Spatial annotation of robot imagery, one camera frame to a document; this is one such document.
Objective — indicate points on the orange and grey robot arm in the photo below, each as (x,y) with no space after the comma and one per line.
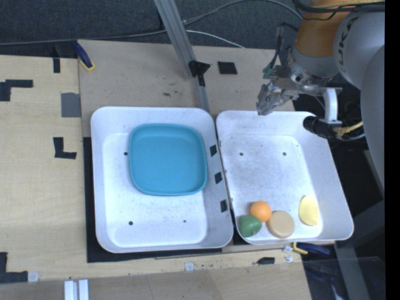
(353,45)

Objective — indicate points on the green toy fruit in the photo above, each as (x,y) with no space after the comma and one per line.
(249,226)

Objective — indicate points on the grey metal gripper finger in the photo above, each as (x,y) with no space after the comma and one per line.
(276,100)
(262,102)

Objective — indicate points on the yellow toy slice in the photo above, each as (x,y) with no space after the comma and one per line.
(308,211)

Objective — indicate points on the orange ball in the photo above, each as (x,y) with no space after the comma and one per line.
(261,210)

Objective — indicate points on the tan round biscuit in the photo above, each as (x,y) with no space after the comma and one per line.
(280,224)

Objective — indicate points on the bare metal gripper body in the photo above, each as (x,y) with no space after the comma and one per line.
(289,84)

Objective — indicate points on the white plastic tray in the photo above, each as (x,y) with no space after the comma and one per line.
(156,223)
(265,173)

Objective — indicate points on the pale wood board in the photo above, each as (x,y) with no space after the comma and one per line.
(137,80)

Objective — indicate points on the blue plate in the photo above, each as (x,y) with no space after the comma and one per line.
(168,159)

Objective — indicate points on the black cylinder on white bracket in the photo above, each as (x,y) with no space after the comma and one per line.
(330,103)

